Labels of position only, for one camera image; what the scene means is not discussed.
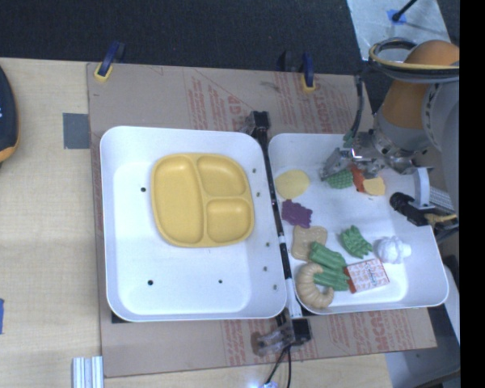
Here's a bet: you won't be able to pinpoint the white cauliflower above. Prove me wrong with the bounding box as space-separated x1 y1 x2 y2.
372 235 413 264

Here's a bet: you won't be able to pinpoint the black cylinder on white bracket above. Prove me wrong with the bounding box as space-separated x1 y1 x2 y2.
389 167 438 228

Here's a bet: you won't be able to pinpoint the white plastic tray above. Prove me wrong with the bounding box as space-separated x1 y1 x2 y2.
268 133 450 316
99 125 289 323

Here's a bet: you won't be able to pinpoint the yellow round biscuit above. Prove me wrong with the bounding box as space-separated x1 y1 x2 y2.
273 169 310 200

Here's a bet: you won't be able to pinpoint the black block with thin wires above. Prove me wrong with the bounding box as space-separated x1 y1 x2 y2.
242 110 271 135
251 316 313 356

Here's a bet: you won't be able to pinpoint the purple grapes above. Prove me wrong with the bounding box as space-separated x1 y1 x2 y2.
281 199 314 230

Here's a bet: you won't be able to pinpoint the orange carrot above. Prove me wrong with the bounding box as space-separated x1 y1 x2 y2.
349 163 368 194

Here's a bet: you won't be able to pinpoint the green bumpy toy vegetable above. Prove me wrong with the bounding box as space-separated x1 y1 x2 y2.
326 169 353 190

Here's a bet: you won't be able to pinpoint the tan bread slice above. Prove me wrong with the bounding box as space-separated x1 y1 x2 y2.
291 225 329 263

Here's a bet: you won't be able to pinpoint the short green bean bundle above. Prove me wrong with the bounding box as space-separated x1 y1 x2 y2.
339 225 373 259

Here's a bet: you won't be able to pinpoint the long green bean bundle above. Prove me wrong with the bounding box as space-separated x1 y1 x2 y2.
308 241 351 293

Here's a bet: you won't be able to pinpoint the brown cardboard board red print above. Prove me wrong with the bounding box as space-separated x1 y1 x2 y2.
86 61 438 379

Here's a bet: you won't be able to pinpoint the yellow and orange toy food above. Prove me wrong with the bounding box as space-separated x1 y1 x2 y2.
362 175 386 197

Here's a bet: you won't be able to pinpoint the yellow divided plate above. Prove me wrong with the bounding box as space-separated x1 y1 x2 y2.
150 153 255 249

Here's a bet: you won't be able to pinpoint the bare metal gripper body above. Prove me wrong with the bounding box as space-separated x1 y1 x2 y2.
350 131 420 176

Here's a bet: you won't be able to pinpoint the beige croissant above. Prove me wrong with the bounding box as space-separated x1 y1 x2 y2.
295 262 335 310

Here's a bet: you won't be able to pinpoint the thin black and white rod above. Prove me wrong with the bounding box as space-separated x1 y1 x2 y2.
257 129 304 319

